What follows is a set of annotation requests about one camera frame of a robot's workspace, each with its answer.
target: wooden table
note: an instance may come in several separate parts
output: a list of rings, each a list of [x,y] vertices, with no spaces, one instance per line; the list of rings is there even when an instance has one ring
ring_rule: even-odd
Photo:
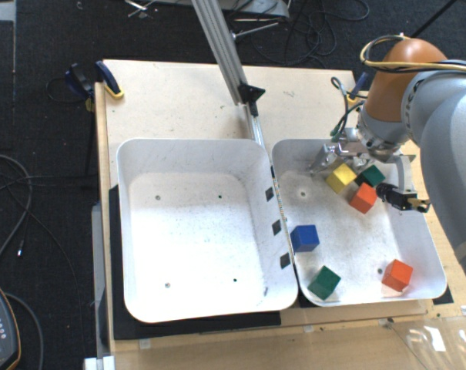
[[[107,355],[114,357],[117,369],[402,369],[437,363],[443,363],[438,368],[449,368],[448,362],[454,363],[454,368],[466,368],[466,277],[433,209],[426,214],[427,223],[453,303],[395,301],[327,308],[294,305],[280,312],[280,327],[115,340],[108,191],[117,184],[119,144],[133,137],[222,139],[245,138],[249,133],[244,111],[233,105],[217,65],[117,60],[106,60],[105,64],[125,92],[122,99],[114,100],[101,83],[96,83]],[[328,137],[344,112],[342,96],[330,78],[336,76],[347,89],[354,86],[352,72],[342,70],[253,66],[244,70],[249,84],[266,90],[258,107],[269,153],[285,138]],[[355,124],[355,118],[350,118],[348,126]],[[404,152],[418,155],[419,149],[409,143]],[[420,197],[425,197],[419,157],[412,165],[414,185]],[[431,330],[440,331],[448,341],[445,353],[430,345],[437,339],[430,335]]]

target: white bin surface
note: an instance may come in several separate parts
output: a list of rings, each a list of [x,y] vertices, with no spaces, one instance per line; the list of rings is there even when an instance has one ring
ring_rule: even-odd
[[[325,143],[330,139],[282,140],[272,151],[288,231],[314,224],[320,239],[313,251],[294,255],[303,294],[319,306],[441,296],[447,281],[424,215],[400,212],[380,199],[366,214],[354,209],[349,200],[358,188],[355,182],[337,194],[325,182],[333,167],[314,177],[308,171]],[[375,165],[385,182],[398,185],[394,164]],[[382,271],[393,259],[414,268],[403,292],[381,283]],[[333,294],[321,300],[307,287],[324,265],[341,279]]]
[[[252,140],[117,151],[126,307],[142,322],[277,311],[297,298],[270,161]]]

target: orange cube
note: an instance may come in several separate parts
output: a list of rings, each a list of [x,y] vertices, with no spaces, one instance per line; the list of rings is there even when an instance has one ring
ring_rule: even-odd
[[[365,214],[372,208],[375,201],[377,201],[377,191],[367,183],[363,182],[354,194],[353,198],[350,200],[349,204],[356,210]]]
[[[411,266],[395,259],[385,269],[381,282],[395,291],[402,292],[409,285],[412,271]]]

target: black clamp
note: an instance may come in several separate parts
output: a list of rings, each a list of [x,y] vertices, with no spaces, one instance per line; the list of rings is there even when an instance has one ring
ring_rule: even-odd
[[[123,90],[119,87],[108,67],[100,60],[95,63],[94,67],[96,68],[97,81],[104,82],[106,92],[108,92],[113,99],[121,99],[124,94]],[[65,83],[76,95],[94,101],[94,88],[92,87],[92,83],[87,79],[77,63],[72,64],[66,71]]]
[[[243,104],[247,104],[249,106],[251,115],[258,116],[256,101],[265,93],[265,89],[242,83],[238,86],[238,90],[240,91]]]
[[[430,209],[431,202],[429,200],[421,200],[417,198],[417,193],[401,193],[398,188],[391,183],[379,183],[376,187],[377,196],[383,202],[387,201],[392,207],[400,211],[416,210],[420,213],[427,213]]]

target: wooden block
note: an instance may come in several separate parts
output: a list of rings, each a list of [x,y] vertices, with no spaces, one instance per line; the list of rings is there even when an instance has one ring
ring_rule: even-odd
[[[402,292],[409,285],[412,271],[411,266],[395,259],[385,269],[381,282],[395,291]]]
[[[318,296],[320,299],[325,300],[335,290],[340,282],[340,277],[335,274],[327,266],[322,266],[318,274],[308,285],[308,290]]]
[[[310,252],[320,243],[315,225],[298,225],[290,237],[294,252]]]
[[[350,200],[349,204],[356,210],[365,214],[372,208],[375,201],[377,201],[377,191],[367,183],[363,182],[354,194],[353,198]]]
[[[335,193],[340,193],[342,189],[353,182],[356,177],[356,173],[347,164],[342,163],[325,179],[325,182],[328,183]]]
[[[385,181],[385,175],[374,164],[369,166],[365,171],[360,173],[356,178],[356,183],[361,185],[363,182],[375,188],[379,183]]]

